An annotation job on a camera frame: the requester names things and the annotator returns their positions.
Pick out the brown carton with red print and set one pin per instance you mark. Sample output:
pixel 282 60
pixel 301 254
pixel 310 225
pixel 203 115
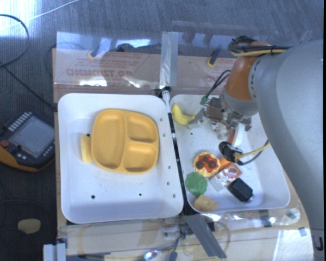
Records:
pixel 229 174

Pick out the yellow banana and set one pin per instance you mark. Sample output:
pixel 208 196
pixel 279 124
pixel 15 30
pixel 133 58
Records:
pixel 180 116

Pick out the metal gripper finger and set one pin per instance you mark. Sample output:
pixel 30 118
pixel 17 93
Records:
pixel 223 132
pixel 197 118

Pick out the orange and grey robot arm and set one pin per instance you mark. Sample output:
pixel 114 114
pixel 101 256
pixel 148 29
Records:
pixel 288 113

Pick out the thin black and white rod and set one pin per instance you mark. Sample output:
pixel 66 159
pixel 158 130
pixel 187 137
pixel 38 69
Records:
pixel 175 140

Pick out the yellow divided plate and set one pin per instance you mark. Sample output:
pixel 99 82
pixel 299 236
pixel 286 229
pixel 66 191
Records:
pixel 108 137

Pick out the yellow cheese wedge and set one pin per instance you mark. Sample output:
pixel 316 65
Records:
pixel 205 203

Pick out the white plastic tray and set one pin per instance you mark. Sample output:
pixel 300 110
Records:
pixel 116 197
pixel 263 178

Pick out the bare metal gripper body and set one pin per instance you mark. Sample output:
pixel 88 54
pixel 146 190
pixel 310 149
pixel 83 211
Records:
pixel 214 109

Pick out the toy pizza slice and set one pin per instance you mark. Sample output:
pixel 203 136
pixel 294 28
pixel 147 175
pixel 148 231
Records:
pixel 205 164

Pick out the black box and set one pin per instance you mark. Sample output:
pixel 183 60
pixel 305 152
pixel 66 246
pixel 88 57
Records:
pixel 240 189

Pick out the black cylinder on white bracket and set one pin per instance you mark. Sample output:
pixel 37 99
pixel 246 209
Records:
pixel 227 150

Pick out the green toy lettuce leaf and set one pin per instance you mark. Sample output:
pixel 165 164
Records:
pixel 196 183

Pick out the brown cardboard board red print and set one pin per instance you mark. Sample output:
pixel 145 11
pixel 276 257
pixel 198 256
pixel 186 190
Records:
pixel 78 87

